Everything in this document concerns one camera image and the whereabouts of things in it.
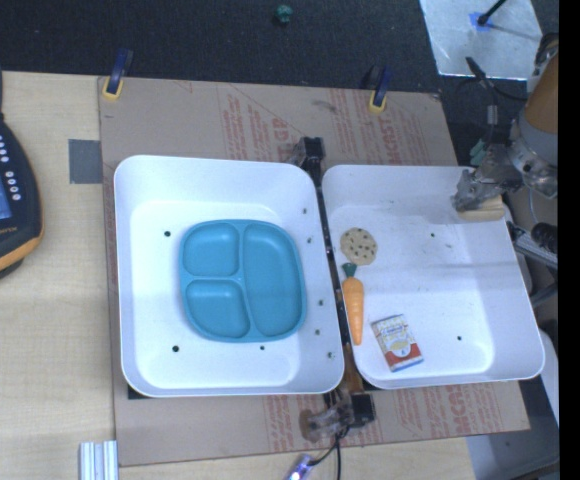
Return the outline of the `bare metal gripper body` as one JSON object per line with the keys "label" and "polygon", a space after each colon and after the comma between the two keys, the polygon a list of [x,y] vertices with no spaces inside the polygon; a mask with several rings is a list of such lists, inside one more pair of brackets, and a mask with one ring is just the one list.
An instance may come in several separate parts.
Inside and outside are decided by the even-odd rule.
{"label": "bare metal gripper body", "polygon": [[545,198],[558,195],[557,166],[522,140],[488,146],[478,167],[478,181],[503,192],[516,192],[525,186]]}

